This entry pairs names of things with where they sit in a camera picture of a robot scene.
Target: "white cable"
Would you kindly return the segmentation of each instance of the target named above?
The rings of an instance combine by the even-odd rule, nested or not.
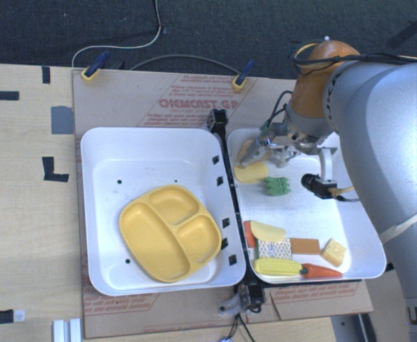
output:
[[[153,43],[155,43],[155,42],[157,41],[157,39],[159,38],[160,32],[161,32],[161,30],[162,30],[162,27],[161,27],[161,23],[160,23],[160,15],[159,15],[159,8],[158,8],[158,0],[154,0],[154,2],[155,2],[155,12],[156,12],[156,17],[157,17],[157,19],[158,19],[158,26],[159,26],[159,27],[158,27],[158,32],[156,33],[155,37],[154,37],[154,38],[153,38],[150,42],[148,42],[148,43],[146,43],[146,44],[143,44],[142,46],[131,46],[131,47],[123,47],[123,46],[88,46],[88,47],[82,48],[81,50],[79,50],[77,53],[75,53],[75,54],[73,55],[73,58],[72,58],[72,68],[74,68],[74,67],[75,67],[75,60],[76,60],[77,56],[78,56],[80,53],[82,53],[82,52],[84,52],[84,51],[87,51],[88,49],[92,49],[92,48],[140,49],[140,48],[145,48],[145,47],[151,46]]]
[[[382,244],[385,244],[386,242],[390,241],[391,239],[399,236],[404,231],[406,231],[411,225],[414,223],[417,223],[417,214],[413,215],[411,218],[406,220],[405,222],[394,225],[388,229],[386,229],[384,232],[382,232],[379,235],[379,239],[381,240]]]

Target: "table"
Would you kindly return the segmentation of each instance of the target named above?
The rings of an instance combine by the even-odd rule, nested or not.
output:
[[[83,315],[75,138],[53,134],[51,125],[52,108],[72,108],[72,70],[50,72],[0,64],[0,92],[19,92],[19,100],[0,99],[0,310],[26,313],[24,322],[0,325],[0,341],[51,341],[52,321]],[[67,182],[44,179],[44,157],[53,158],[54,174],[68,174]],[[229,329],[96,341],[217,341]],[[258,341],[336,340],[329,317],[249,329]],[[248,341],[242,328],[233,339]]]

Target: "white plastic tray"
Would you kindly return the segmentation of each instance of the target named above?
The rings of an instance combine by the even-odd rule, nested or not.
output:
[[[81,140],[81,158],[88,272],[102,294],[221,287],[242,279],[246,261],[220,144],[214,135],[186,128],[94,128]],[[203,268],[170,284],[151,279],[135,263],[118,226],[124,206],[164,185],[181,185],[191,191],[227,242]]]
[[[259,131],[255,129],[235,130],[227,139],[232,168],[238,164],[238,153],[246,140],[255,138]],[[339,137],[331,135],[324,142],[324,147],[339,147]],[[338,188],[351,186],[340,149],[333,157],[333,178]],[[256,220],[287,231],[287,237],[315,238],[321,249],[335,238],[346,248],[343,263],[338,268],[344,274],[341,280],[371,279],[380,276],[386,267],[386,257],[382,243],[360,202],[339,202],[334,199],[322,200],[301,185],[301,178],[306,173],[321,174],[318,156],[300,154],[291,159],[285,167],[278,168],[273,159],[265,161],[269,176],[286,177],[291,192],[282,196],[270,196],[262,183],[243,184],[236,178],[237,193],[242,221]],[[355,192],[348,192],[346,197],[356,198]],[[249,249],[249,260],[255,259],[255,252]],[[309,262],[334,268],[319,255],[293,256],[295,261]],[[257,275],[261,280],[271,284],[295,282],[318,282],[318,279],[298,279],[295,277]]]

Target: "blue clamp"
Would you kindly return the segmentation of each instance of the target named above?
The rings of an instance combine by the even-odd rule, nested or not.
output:
[[[108,51],[102,52],[92,62],[92,64],[81,72],[81,77],[84,81],[91,81],[99,74],[99,68],[105,65],[105,62],[110,58],[111,53]]]
[[[232,87],[235,91],[242,90],[246,83],[246,76],[252,71],[256,63],[254,60],[250,60],[248,64],[243,68],[243,71],[235,76],[232,81]]]

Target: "cable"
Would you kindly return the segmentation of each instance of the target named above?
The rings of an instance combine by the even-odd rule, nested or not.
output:
[[[234,321],[232,323],[232,327],[230,327],[229,334],[227,334],[220,342],[228,342],[231,340],[231,338],[236,334],[238,330],[238,321],[242,324],[243,328],[245,329],[247,335],[249,336],[249,339],[251,339],[251,342],[255,342],[254,338],[252,337],[252,334],[249,332],[249,329],[246,327],[246,324],[244,323],[242,316],[240,313],[238,313]]]
[[[212,60],[211,58],[205,58],[205,57],[202,57],[202,56],[194,56],[194,55],[190,55],[190,54],[168,54],[168,55],[164,55],[164,56],[154,57],[154,58],[151,58],[149,60],[146,60],[146,61],[143,61],[143,62],[140,62],[140,63],[136,64],[130,70],[134,71],[141,66],[147,65],[148,63],[158,61],[158,60],[162,60],[162,59],[168,59],[168,58],[191,58],[191,59],[206,61],[206,62],[214,63],[215,65],[222,66],[222,67],[226,68],[227,70],[230,70],[230,71],[236,73],[237,75],[240,74],[240,72],[236,68],[233,68],[229,65],[226,65],[225,63],[222,63],[222,62],[219,62],[219,61],[216,61],[216,60]]]
[[[159,8],[158,8],[158,0],[153,0],[154,1],[154,7],[155,7],[155,13],[156,13],[156,19],[158,20],[158,32],[156,33],[155,37],[148,43],[143,44],[141,46],[129,46],[129,47],[123,47],[123,46],[88,46],[85,48],[82,48],[81,50],[79,50],[77,53],[75,53],[75,55],[73,55],[72,58],[72,68],[75,67],[75,60],[77,58],[77,56],[84,52],[87,51],[88,49],[93,49],[93,48],[110,48],[110,49],[140,49],[140,48],[145,48],[148,46],[151,46],[153,43],[155,43],[157,41],[157,39],[160,36],[160,32],[162,31],[162,24],[160,22],[160,14],[159,14]]]
[[[320,44],[324,40],[315,40],[300,43],[293,48],[289,47],[289,57],[291,62],[296,66],[300,75],[307,76],[315,71],[324,70],[335,63],[345,61],[361,61],[361,62],[377,62],[377,63],[390,63],[395,65],[403,65],[407,63],[417,63],[417,57],[411,56],[398,56],[390,53],[368,53],[364,55],[347,55],[347,56],[335,56],[329,58],[320,58],[315,60],[308,60],[299,58],[299,55],[309,48],[313,48]],[[302,73],[302,68],[312,68],[309,72]]]
[[[341,196],[341,194],[344,194],[345,192],[350,192],[354,190],[354,186],[346,187],[344,189],[338,189],[337,187],[330,187],[328,191],[330,192],[331,196],[340,201],[340,202],[359,202],[360,199],[348,199],[344,196]]]
[[[281,93],[281,95],[278,97],[277,102],[274,104],[274,108],[273,108],[272,114],[267,119],[268,126],[270,126],[270,124],[272,124],[273,118],[275,118],[278,114],[280,114],[280,113],[282,113],[283,111],[286,110],[285,109],[285,105],[284,105],[284,107],[282,109],[280,109],[280,110],[277,111],[279,102],[281,101],[281,99],[283,99],[284,95],[286,95],[286,94],[292,94],[292,91],[289,91],[289,90],[283,91]]]
[[[252,342],[255,342],[251,333],[249,332],[249,329],[246,327],[246,324],[244,324],[241,314],[238,314],[238,318],[240,319],[240,322],[242,322],[243,328],[245,329],[246,333],[248,333],[249,339],[251,339]]]
[[[255,308],[248,308],[248,310],[249,310],[249,311],[251,311],[252,313],[256,313],[256,314],[258,314],[258,313],[260,313],[260,312],[261,312],[261,310],[262,310],[262,306],[261,306],[261,305],[258,305],[258,306],[256,306]]]

